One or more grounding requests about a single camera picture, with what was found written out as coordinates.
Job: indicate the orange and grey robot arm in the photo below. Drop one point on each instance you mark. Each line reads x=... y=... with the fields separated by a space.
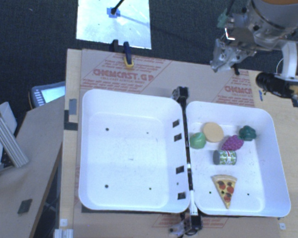
x=280 y=10

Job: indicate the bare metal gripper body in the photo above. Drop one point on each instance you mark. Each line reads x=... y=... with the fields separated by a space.
x=248 y=34

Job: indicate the black cylinder on white bracket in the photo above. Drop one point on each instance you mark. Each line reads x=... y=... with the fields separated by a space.
x=282 y=86

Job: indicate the small green can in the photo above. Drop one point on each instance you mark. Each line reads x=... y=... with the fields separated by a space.
x=226 y=157

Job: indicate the purple grapes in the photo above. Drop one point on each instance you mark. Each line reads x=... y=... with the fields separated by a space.
x=233 y=143

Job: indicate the pizza slice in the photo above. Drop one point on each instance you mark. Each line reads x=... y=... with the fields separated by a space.
x=225 y=190

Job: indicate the thin black and white rod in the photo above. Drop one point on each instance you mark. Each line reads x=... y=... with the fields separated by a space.
x=187 y=149

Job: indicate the white plastic tray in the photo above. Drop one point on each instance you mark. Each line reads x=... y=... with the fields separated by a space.
x=128 y=152
x=257 y=175

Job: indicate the green broccoli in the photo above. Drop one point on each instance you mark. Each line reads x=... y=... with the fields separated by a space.
x=247 y=133

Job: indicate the tan round biscuit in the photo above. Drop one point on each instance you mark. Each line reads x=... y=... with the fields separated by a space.
x=213 y=132

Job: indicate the brown cardboard board red print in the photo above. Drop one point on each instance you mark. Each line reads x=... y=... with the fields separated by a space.
x=155 y=75

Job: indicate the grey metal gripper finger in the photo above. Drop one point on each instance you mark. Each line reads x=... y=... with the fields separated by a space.
x=242 y=56
x=220 y=57

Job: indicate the green apple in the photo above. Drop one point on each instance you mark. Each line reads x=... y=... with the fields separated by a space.
x=197 y=140

